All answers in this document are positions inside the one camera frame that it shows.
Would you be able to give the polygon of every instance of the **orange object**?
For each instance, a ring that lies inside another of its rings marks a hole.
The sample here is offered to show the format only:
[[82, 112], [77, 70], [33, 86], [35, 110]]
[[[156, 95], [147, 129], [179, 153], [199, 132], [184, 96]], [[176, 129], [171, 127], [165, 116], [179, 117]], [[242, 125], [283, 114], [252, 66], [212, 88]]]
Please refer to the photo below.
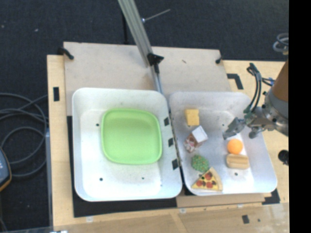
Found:
[[288, 60], [285, 62], [271, 89], [274, 96], [288, 102]]
[[243, 142], [239, 139], [231, 139], [227, 144], [229, 153], [239, 154], [243, 149]]

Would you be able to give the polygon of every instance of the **black mat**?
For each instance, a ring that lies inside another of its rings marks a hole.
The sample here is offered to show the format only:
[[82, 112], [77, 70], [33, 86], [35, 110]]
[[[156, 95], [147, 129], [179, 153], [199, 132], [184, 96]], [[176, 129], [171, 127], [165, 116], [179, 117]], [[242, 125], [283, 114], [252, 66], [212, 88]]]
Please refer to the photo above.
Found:
[[81, 199], [74, 188], [73, 173], [73, 142], [72, 142], [72, 117], [67, 117], [69, 152], [70, 152], [70, 169], [73, 211], [75, 217], [91, 216], [98, 214], [107, 214], [115, 212], [131, 212], [142, 210], [154, 210], [177, 207], [176, 198], [173, 199], [156, 199], [156, 200], [133, 200], [133, 201], [105, 201], [105, 202], [89, 202]]

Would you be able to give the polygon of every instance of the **toy orange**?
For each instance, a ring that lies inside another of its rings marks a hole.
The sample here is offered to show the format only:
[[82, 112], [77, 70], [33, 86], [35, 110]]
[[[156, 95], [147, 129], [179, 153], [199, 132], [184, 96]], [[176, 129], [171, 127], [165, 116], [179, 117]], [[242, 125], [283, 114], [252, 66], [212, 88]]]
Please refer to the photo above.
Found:
[[239, 154], [243, 149], [243, 142], [239, 139], [231, 139], [227, 144], [229, 153]]

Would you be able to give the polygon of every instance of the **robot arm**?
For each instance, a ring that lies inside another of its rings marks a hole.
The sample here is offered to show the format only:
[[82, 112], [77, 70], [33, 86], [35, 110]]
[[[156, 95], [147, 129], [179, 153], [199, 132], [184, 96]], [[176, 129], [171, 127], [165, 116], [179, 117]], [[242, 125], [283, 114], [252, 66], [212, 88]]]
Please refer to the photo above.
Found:
[[[285, 62], [273, 86], [265, 94], [264, 104], [261, 107], [257, 107], [261, 92], [261, 75], [257, 68], [252, 63], [250, 64], [248, 71], [252, 71], [251, 73], [257, 80], [255, 96], [245, 109], [244, 118], [236, 117], [223, 132], [224, 139], [241, 132], [245, 126], [252, 129], [249, 134], [250, 138], [255, 138], [259, 132], [264, 130], [277, 130], [288, 136], [288, 62], [288, 60]], [[256, 104], [251, 108], [257, 95]]]

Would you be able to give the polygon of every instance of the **green plate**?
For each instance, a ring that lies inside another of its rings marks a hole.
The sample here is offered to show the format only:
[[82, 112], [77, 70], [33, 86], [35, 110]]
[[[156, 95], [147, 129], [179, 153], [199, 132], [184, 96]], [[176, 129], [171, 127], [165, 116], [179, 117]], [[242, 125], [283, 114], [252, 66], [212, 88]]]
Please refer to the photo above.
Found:
[[150, 164], [162, 155], [162, 138], [157, 118], [135, 109], [110, 109], [102, 119], [105, 156], [121, 164]]

